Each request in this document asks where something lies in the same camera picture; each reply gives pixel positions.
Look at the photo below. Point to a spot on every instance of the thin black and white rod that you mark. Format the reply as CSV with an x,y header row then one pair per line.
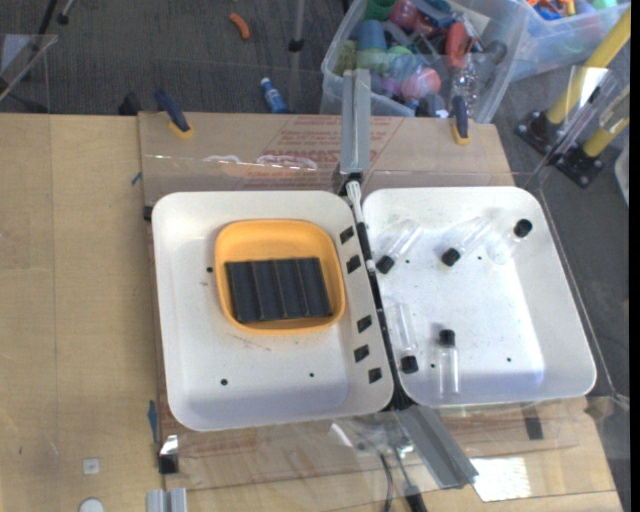
x,y
366,250

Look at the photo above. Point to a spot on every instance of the orange plate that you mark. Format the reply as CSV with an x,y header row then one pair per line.
x,y
275,240

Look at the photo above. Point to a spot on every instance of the black ribbed rack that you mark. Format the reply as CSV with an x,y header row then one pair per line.
x,y
277,290

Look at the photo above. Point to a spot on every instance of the clear plastic bottle black cap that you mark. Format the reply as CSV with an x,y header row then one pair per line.
x,y
451,256
522,227
446,337
409,363
386,263

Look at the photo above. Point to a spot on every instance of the brown cardboard board red print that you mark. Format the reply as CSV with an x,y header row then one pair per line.
x,y
300,145

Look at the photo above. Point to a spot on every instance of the white plastic tray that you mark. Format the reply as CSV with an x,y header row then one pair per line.
x,y
495,320
270,380

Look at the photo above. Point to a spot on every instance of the blue bottle white cap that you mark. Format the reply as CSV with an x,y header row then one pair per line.
x,y
273,96

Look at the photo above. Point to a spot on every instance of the clear storage bin with toys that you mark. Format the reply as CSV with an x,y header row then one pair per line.
x,y
560,35
400,55

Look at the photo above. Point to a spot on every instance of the orange curved toy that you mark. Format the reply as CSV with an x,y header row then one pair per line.
x,y
240,25

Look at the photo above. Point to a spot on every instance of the yellow post with black base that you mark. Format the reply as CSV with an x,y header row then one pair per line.
x,y
595,65
600,140

